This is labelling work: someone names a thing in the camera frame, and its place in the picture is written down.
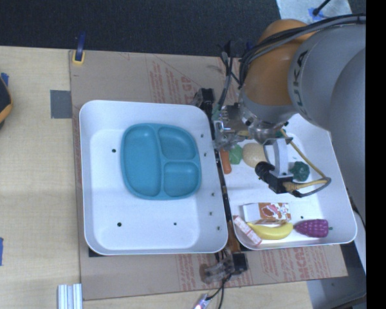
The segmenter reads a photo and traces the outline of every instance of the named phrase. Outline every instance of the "blue plate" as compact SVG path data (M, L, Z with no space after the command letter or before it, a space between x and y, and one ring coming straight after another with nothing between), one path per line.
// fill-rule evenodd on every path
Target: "blue plate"
M127 128L120 159L124 183L138 197L182 199L200 187L198 147L180 127L144 123Z

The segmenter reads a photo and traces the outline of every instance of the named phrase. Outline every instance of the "cardboard sheet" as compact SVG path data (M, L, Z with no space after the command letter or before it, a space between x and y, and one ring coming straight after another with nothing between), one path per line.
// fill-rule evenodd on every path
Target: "cardboard sheet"
M76 168L80 273L84 300L215 289L205 284L201 265L216 263L213 254L98 256L84 239L78 113L90 100L124 100L189 104L200 88L213 88L216 98L225 82L217 57L87 51L83 64L69 53L73 139ZM238 72L238 63L234 72ZM232 83L227 104L237 100ZM249 270L226 287L304 281L347 275L339 245L246 252Z

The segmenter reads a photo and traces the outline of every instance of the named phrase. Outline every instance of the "banana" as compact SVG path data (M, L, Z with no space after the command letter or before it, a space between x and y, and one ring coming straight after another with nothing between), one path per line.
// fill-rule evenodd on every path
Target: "banana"
M293 230L293 224L290 222L283 223L278 227L268 227L266 225L256 225L250 222L247 222L248 226L256 232L262 239L267 240L278 240L283 239L289 236L290 232Z

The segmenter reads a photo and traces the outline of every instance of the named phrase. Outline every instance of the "white tray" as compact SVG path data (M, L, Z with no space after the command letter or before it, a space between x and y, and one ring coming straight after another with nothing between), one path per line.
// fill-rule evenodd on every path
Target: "white tray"
M126 188L120 165L125 130L181 127L196 141L201 185L184 199L147 200ZM195 106L93 100L79 114L84 234L101 255L211 253L227 242L225 208L205 113Z
M350 243L356 237L356 220L331 145L329 133L311 125L300 115L293 116L285 130L289 136L293 137L293 142L305 156L326 176L331 178L331 183L321 191L304 198L296 198L287 193L275 194L268 188L267 183L258 179L254 168L241 161L239 165L232 165L232 172L225 175L232 215L239 215L244 218L241 206L247 203L285 202L289 203L292 223L301 220L325 218L329 221L332 230L325 238L309 238L293 230L284 239L263 240L261 245L256 247L240 229L234 226L238 240L245 247L252 250ZM247 140L239 145L242 147L248 142L254 141ZM287 145L287 147L289 164L295 161L305 162L291 145ZM274 165L273 148L271 146L267 148L270 151L269 159ZM312 168L310 168L310 171L311 173L306 182L320 178L319 174ZM313 189L313 187L309 187L300 191L305 193Z

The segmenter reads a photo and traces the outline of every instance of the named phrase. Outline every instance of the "table surface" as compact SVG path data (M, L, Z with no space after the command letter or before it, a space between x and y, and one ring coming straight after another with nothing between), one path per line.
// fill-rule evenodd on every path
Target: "table surface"
M68 50L0 46L0 73L14 100L0 130L0 308L54 309L57 286L80 283L72 123L50 113L50 91L70 90ZM202 293L84 301L83 308L190 309ZM223 309L260 307L312 308L307 283L225 292Z

